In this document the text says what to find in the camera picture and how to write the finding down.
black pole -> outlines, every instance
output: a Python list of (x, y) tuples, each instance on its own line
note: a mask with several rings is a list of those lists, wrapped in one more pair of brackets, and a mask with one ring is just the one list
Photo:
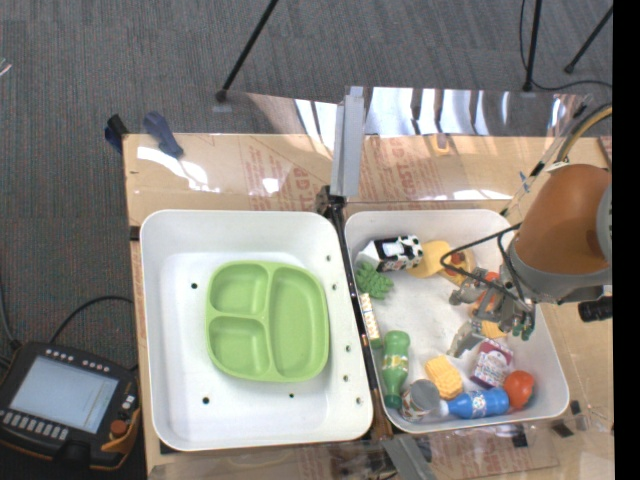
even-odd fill
[(538, 27), (540, 26), (540, 13), (542, 12), (542, 0), (536, 0), (533, 14), (533, 27), (531, 29), (531, 44), (529, 45), (529, 60), (527, 62), (527, 79), (522, 86), (524, 91), (530, 91), (533, 87), (533, 61), (536, 56), (536, 43), (538, 41)]
[(596, 28), (593, 29), (593, 32), (591, 32), (591, 35), (587, 38), (585, 43), (582, 45), (582, 48), (580, 48), (580, 51), (578, 53), (576, 53), (576, 56), (573, 58), (573, 60), (571, 62), (569, 62), (569, 64), (566, 65), (564, 70), (567, 73), (573, 73), (573, 68), (576, 67), (576, 64), (578, 63), (580, 58), (584, 55), (584, 52), (587, 51), (587, 48), (589, 48), (589, 46), (591, 45), (593, 40), (596, 38), (596, 36), (602, 30), (602, 27), (604, 27), (605, 23), (607, 23), (607, 21), (609, 21), (609, 18), (611, 18), (612, 15), (613, 15), (613, 5), (611, 5), (609, 10), (607, 11), (607, 14), (605, 14), (604, 17), (600, 20), (600, 23), (598, 23)]
[(231, 73), (227, 77), (227, 81), (222, 86), (222, 89), (219, 90), (216, 93), (216, 99), (218, 101), (224, 101), (226, 99), (227, 91), (231, 87), (231, 84), (233, 83), (233, 80), (235, 79), (236, 75), (238, 74), (238, 71), (240, 71), (240, 68), (242, 67), (242, 64), (244, 63), (245, 59), (249, 55), (249, 52), (251, 52), (251, 48), (253, 48), (253, 43), (255, 43), (256, 40), (258, 39), (258, 36), (260, 35), (260, 32), (262, 32), (262, 29), (266, 25), (267, 20), (269, 19), (269, 16), (273, 12), (273, 9), (275, 9), (277, 4), (278, 4), (278, 0), (271, 0), (269, 2), (269, 5), (265, 9), (264, 13), (262, 14), (262, 17), (260, 18), (260, 21), (258, 22), (258, 25), (256, 26), (256, 28), (254, 29), (253, 33), (251, 34), (251, 37), (249, 38), (249, 41), (247, 41), (247, 44), (244, 47), (244, 50), (242, 50), (242, 53), (240, 54), (240, 57), (238, 57), (238, 60), (236, 61), (236, 65), (233, 66), (233, 69), (231, 70)]

control panel screen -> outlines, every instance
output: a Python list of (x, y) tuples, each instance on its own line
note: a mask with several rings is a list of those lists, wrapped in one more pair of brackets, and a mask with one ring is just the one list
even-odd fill
[(95, 434), (118, 381), (47, 357), (37, 357), (10, 408)]

gray floor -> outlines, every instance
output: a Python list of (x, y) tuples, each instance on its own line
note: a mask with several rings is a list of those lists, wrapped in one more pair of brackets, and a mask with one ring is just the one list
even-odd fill
[[(132, 296), (122, 158), (106, 122), (118, 114), (141, 132), (157, 110), (174, 131), (215, 132), (214, 95), (269, 1), (0, 0), (0, 58), (13, 65), (0, 77), (0, 277), (16, 339), (47, 341), (86, 301)], [(611, 5), (543, 0), (534, 91), (612, 100), (612, 19), (563, 71)], [(280, 0), (232, 89), (331, 102), (351, 84), (519, 91), (534, 8)], [(610, 121), (594, 131), (611, 133)], [(133, 365), (132, 307), (101, 302), (57, 342)], [(0, 356), (10, 354), (2, 332)], [(0, 446), (0, 477), (144, 478), (142, 439), (115, 473), (68, 473)]]

toy soda bottle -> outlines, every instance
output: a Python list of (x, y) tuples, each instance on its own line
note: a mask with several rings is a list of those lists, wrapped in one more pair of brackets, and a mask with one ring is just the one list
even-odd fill
[(501, 387), (487, 391), (468, 391), (453, 400), (440, 401), (440, 415), (455, 414), (464, 419), (484, 418), (504, 414), (509, 410), (509, 395)]
[(404, 331), (389, 331), (384, 336), (382, 380), (387, 388), (384, 404), (392, 409), (402, 406), (400, 390), (409, 375), (409, 344), (411, 340)]

green divided plate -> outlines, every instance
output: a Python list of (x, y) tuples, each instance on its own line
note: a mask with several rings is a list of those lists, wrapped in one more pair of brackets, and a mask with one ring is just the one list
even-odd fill
[(250, 380), (300, 382), (329, 357), (324, 290), (307, 270), (270, 261), (233, 261), (211, 276), (207, 350), (223, 372)]

